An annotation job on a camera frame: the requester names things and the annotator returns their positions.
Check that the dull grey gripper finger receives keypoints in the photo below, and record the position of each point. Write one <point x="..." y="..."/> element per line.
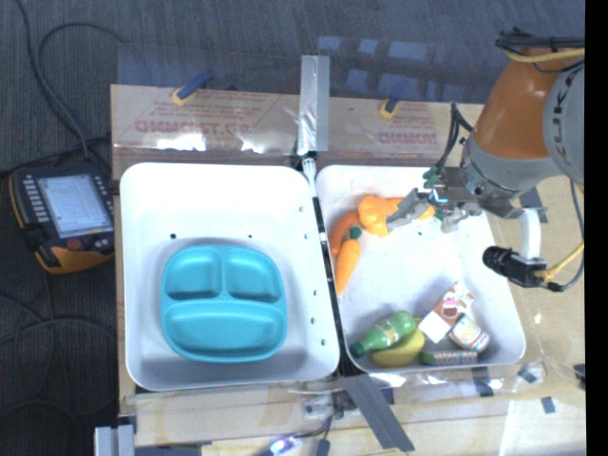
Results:
<point x="408" y="209"/>
<point x="453" y="219"/>

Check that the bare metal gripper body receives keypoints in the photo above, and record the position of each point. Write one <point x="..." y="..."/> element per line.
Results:
<point x="458" y="185"/>

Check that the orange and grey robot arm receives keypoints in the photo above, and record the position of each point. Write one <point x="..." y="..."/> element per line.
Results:
<point x="510" y="112"/>

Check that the yellow orange toy bread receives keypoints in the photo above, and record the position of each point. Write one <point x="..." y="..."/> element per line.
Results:
<point x="373" y="214"/>

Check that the white plastic tray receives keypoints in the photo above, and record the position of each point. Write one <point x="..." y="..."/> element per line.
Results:
<point x="214" y="197"/>
<point x="413" y="273"/>

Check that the orange sausage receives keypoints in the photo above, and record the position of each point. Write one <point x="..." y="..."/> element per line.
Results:
<point x="339" y="231"/>

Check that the orange carrot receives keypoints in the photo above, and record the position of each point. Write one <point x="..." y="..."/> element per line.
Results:
<point x="348" y="261"/>

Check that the white carton with brown print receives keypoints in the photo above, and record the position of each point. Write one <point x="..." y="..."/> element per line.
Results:
<point x="444" y="316"/>

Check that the small white printed can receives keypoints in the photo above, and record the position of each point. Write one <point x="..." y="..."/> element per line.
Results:
<point x="469" y="334"/>

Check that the yellow banana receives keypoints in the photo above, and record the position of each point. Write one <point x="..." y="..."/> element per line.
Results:
<point x="401" y="353"/>

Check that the blue divided plate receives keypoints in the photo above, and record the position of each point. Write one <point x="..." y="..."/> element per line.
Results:
<point x="223" y="304"/>

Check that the brown cardboard board, red print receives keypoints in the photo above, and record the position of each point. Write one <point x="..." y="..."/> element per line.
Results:
<point x="199" y="121"/>

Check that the black cylinder on white bracket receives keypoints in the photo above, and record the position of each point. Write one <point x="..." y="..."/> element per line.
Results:
<point x="515" y="266"/>

